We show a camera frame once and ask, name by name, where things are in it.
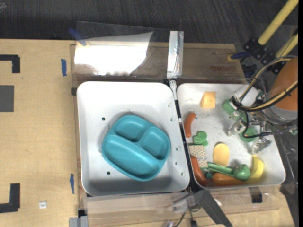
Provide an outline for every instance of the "white tray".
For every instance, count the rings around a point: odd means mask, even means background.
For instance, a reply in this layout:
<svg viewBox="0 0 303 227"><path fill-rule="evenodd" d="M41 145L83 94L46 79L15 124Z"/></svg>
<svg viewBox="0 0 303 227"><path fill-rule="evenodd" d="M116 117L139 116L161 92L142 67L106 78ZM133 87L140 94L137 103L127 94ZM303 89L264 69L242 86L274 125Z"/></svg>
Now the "white tray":
<svg viewBox="0 0 303 227"><path fill-rule="evenodd" d="M171 89L162 83L84 82L77 89L81 173L92 196L179 192L189 184L189 172ZM160 173L139 182L105 161L102 141L120 117L134 114L166 132L171 152Z"/></svg>
<svg viewBox="0 0 303 227"><path fill-rule="evenodd" d="M222 142L230 148L230 164L236 166L238 163L247 164L252 167L252 156L248 153L249 146L252 144L245 143L239 135L227 136L227 130L234 124L227 112L223 110L222 104L225 100L231 98L234 92L241 95L248 85L242 84L199 84L185 83L177 88L177 97L180 105L180 112L183 122L190 112L196 113L196 119L192 122L192 135L197 131L207 133L208 146L205 147L207 161L213 160L213 149L216 143ZM200 107L201 99L204 92L216 92L216 105L214 109L203 109ZM243 101L244 105L251 105L257 95L257 90L252 88L250 93ZM249 186L267 186L279 185L285 180L285 169L276 145L274 136L266 136L272 140L270 146L258 153L258 157L264 162L264 176L258 184L245 184L231 187L208 186L208 189L222 188L241 188ZM192 137L187 138L187 143L193 143Z"/></svg>

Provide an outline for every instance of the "gray carpet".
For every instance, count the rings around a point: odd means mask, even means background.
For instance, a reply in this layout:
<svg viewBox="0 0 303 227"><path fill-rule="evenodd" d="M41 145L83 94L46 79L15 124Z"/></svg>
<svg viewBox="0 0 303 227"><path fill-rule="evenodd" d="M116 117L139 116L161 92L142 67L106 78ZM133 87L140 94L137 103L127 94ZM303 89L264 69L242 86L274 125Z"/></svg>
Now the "gray carpet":
<svg viewBox="0 0 303 227"><path fill-rule="evenodd" d="M187 43L232 43L241 51L259 37L287 0L0 0L0 38L73 39L69 28L77 21L181 29ZM298 7L267 43L277 52L298 27ZM298 55L297 47L291 53ZM292 166L290 179L298 181L297 136L285 137ZM298 188L284 188L298 226Z"/></svg>

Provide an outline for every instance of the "yellow cable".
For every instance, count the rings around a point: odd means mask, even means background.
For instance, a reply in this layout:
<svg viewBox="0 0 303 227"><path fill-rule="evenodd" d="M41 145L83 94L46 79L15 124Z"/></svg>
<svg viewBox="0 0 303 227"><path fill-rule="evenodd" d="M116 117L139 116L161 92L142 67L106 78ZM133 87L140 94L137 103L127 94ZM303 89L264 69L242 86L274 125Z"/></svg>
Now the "yellow cable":
<svg viewBox="0 0 303 227"><path fill-rule="evenodd" d="M283 97L285 94L288 94L288 92L293 89L295 86L297 86L298 84L298 81L295 81L291 86L289 86L287 89L285 89L285 91L279 93L278 95L272 97L271 99L269 99L267 102L261 104L261 105L258 105L256 107L245 107L245 106L241 106L242 109L249 109L249 110L261 110L263 109L264 107L272 104L272 103L275 103L276 101L278 101L281 97Z"/></svg>
<svg viewBox="0 0 303 227"><path fill-rule="evenodd" d="M271 65L282 62L282 61L289 61L290 58L277 58L276 60L272 61L270 64L267 64L266 66L264 66L255 76L255 78L251 81L251 83L249 84L249 86L246 88L246 90L242 93L241 97L239 99L243 99L245 97L245 95L247 94L247 92L255 85L255 83L257 82L257 78L259 78L259 76Z"/></svg>
<svg viewBox="0 0 303 227"><path fill-rule="evenodd" d="M276 57L281 57L290 53L290 51L298 44L299 33L292 36L286 44L277 52Z"/></svg>

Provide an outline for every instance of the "toy sausage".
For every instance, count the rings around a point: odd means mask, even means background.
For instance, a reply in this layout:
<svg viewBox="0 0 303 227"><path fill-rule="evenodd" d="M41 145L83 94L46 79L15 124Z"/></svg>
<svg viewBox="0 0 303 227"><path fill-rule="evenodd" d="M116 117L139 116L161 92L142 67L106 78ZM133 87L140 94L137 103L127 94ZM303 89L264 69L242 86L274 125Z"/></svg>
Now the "toy sausage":
<svg viewBox="0 0 303 227"><path fill-rule="evenodd" d="M196 114L195 113L190 113L187 118L185 119L184 122L184 131L185 131L185 136L187 138L191 137L191 123L193 122L193 120L195 119Z"/></svg>
<svg viewBox="0 0 303 227"><path fill-rule="evenodd" d="M202 186L207 186L208 181L207 181L206 177L203 175L203 173L200 170L197 157L191 156L190 160L191 160L191 164L193 166L194 175L195 175L196 180Z"/></svg>

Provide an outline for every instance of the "wire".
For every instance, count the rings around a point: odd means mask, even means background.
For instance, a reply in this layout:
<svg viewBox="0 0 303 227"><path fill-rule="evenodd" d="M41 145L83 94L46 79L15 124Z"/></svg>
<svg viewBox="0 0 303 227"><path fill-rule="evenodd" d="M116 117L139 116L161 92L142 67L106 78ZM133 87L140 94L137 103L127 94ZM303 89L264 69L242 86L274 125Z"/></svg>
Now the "wire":
<svg viewBox="0 0 303 227"><path fill-rule="evenodd" d="M244 113L245 113L245 117L246 117L246 126L245 126L245 130L242 133L242 136L244 138L247 138L247 139L249 139L249 138L255 138L255 137L263 137L263 136L267 136L267 135L281 134L281 133L283 133L285 131L289 131L292 127L296 127L296 126L291 126L289 128L283 129L281 131L276 131L276 132L263 132L263 133L255 134L255 135L245 135L245 133L246 133L246 131L248 129L248 126L249 126L249 120L248 120L248 114L247 114L247 112L244 111Z"/></svg>
<svg viewBox="0 0 303 227"><path fill-rule="evenodd" d="M242 100L244 99L244 97L248 94L248 92L250 91L250 89L256 84L256 82L258 81L258 78L263 74L264 71L267 70L268 67L272 66L273 64L282 62L282 61L289 61L292 58L295 58L296 56L293 55L287 55L287 56L282 56L279 58L274 59L273 61L271 61L269 64L267 64L266 66L264 66L255 76L255 78L251 81L251 83L249 84L249 86L246 88L246 90L243 92L243 94L239 97L240 102L242 102Z"/></svg>
<svg viewBox="0 0 303 227"><path fill-rule="evenodd" d="M293 49L293 47L294 47L296 44L298 44L298 33L294 34L294 35L292 36L292 38L289 39L289 41L287 41L285 47L283 46L283 47L281 48L282 51L278 51L277 54L278 54L278 55L279 55L279 54L280 54L280 55L282 55L282 54L287 54L288 52L290 52L290 51Z"/></svg>
<svg viewBox="0 0 303 227"><path fill-rule="evenodd" d="M189 208L189 213L190 213L191 220L193 220L193 213L198 212L200 209L201 209L201 206L200 206L200 205L195 205L195 206ZM173 225L172 227L177 227L178 225L180 225L181 222L182 222L182 220L184 219L185 214L186 214L186 212L182 214L182 216L181 216L179 222L178 222L176 225Z"/></svg>
<svg viewBox="0 0 303 227"><path fill-rule="evenodd" d="M292 91L294 91L297 87L298 87L298 81L295 81L291 86L289 86L287 89L285 89L281 93L277 94L276 96L270 98L266 102L264 102L264 103L262 103L262 104L260 104L258 106L255 106L255 107L245 107L245 106L242 106L241 103L239 103L238 101L236 101L236 99L234 98L234 96L232 96L232 103L238 109L241 109L241 110L246 111L246 112L259 111L259 110L263 110L263 109L269 108L272 105L280 102L285 97L290 96L290 93Z"/></svg>
<svg viewBox="0 0 303 227"><path fill-rule="evenodd" d="M182 220L184 219L184 216L185 216L185 212L182 214L179 222L176 225L173 225L172 227L177 227L179 224L181 224Z"/></svg>

